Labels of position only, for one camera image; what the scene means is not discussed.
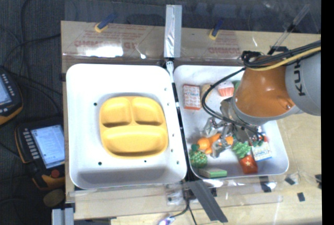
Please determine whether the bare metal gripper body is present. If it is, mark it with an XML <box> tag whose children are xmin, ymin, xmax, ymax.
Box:
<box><xmin>220</xmin><ymin>98</ymin><xmax>252</xmax><ymax>141</ymax></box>

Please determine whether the orange toy carrot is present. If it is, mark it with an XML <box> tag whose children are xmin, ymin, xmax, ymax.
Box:
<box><xmin>196</xmin><ymin>133</ymin><xmax>234</xmax><ymax>155</ymax></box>

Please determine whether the white plastic tray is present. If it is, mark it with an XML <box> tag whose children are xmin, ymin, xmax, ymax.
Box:
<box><xmin>65</xmin><ymin>63</ymin><xmax>188</xmax><ymax>191</ymax></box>
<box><xmin>173</xmin><ymin>64</ymin><xmax>290</xmax><ymax>181</ymax></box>

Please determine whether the green toy broccoli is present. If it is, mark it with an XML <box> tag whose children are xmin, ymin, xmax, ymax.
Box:
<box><xmin>232</xmin><ymin>140</ymin><xmax>252</xmax><ymax>159</ymax></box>

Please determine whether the green flat box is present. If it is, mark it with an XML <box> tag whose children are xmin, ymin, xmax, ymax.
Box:
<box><xmin>198</xmin><ymin>167</ymin><xmax>228</xmax><ymax>179</ymax></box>

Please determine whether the pink toy cupcake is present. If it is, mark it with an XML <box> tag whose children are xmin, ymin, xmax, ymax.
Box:
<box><xmin>217</xmin><ymin>80</ymin><xmax>235</xmax><ymax>98</ymax></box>

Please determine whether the cream toy biscuit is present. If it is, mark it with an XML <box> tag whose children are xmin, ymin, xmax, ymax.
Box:
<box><xmin>200</xmin><ymin>83</ymin><xmax>213</xmax><ymax>104</ymax></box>

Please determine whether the orange and white carton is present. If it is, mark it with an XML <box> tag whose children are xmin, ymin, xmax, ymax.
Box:
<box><xmin>182</xmin><ymin>84</ymin><xmax>202</xmax><ymax>111</ymax></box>

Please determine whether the white and blue carton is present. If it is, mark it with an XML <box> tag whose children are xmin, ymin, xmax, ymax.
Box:
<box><xmin>250</xmin><ymin>138</ymin><xmax>273</xmax><ymax>162</ymax></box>

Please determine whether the yellow divided plate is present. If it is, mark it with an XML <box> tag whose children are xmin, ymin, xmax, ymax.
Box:
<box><xmin>98</xmin><ymin>96</ymin><xmax>169</xmax><ymax>160</ymax></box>

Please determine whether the brown cardboard board red print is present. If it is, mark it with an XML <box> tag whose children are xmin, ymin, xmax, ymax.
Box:
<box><xmin>60</xmin><ymin>20</ymin><xmax>321</xmax><ymax>203</ymax></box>

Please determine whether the black block with thin wires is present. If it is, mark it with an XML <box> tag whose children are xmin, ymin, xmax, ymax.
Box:
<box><xmin>182</xmin><ymin>187</ymin><xmax>196</xmax><ymax>202</ymax></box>

